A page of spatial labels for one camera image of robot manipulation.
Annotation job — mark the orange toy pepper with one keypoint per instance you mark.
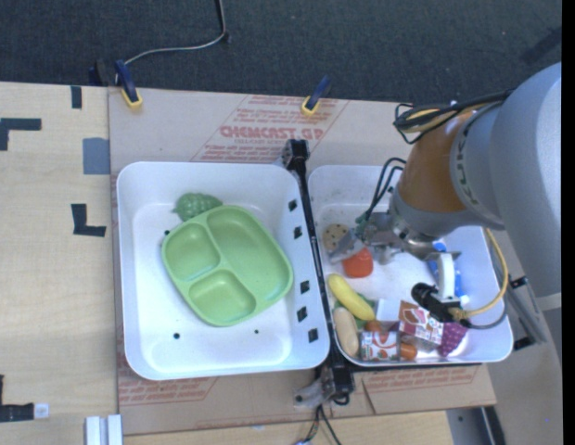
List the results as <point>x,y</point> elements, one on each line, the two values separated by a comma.
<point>358,266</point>

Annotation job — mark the brown biscuit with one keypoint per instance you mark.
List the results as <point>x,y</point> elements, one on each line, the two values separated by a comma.
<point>333,235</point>

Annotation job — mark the red and white can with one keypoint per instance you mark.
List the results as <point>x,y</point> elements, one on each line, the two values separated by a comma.
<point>379,346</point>

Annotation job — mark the blue and white bottle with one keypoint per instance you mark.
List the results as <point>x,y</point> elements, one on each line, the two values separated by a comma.
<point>458,283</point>

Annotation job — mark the purple grapes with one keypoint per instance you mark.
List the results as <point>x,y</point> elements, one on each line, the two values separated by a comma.
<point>452,336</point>

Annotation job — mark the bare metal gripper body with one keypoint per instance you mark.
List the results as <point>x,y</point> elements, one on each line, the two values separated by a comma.
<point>385,232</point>

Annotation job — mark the tan bread roll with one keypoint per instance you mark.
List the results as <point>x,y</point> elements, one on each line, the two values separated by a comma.
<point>347,334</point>

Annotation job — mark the yellow banana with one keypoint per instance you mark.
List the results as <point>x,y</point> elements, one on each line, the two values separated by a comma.
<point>350,297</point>

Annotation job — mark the white plastic tray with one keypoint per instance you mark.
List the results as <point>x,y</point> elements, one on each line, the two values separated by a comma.
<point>144,322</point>
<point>399,281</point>

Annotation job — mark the green divided plate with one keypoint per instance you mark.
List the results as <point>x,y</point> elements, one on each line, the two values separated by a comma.
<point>227,262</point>

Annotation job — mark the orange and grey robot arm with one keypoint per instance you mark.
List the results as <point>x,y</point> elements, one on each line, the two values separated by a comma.
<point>524,165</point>

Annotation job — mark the green grapes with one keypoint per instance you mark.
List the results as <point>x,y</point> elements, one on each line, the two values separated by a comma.
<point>195,204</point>

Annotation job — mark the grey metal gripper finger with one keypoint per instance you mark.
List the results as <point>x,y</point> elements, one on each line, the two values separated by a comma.
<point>386,254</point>
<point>345,247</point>

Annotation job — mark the white and red carton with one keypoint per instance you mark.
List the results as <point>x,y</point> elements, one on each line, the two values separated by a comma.
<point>419,322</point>

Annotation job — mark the brown cardboard board red print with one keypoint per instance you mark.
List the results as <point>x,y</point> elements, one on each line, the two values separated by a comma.
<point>250,128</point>

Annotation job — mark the black cylinder on white bracket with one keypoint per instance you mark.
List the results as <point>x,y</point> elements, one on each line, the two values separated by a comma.
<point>436,297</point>

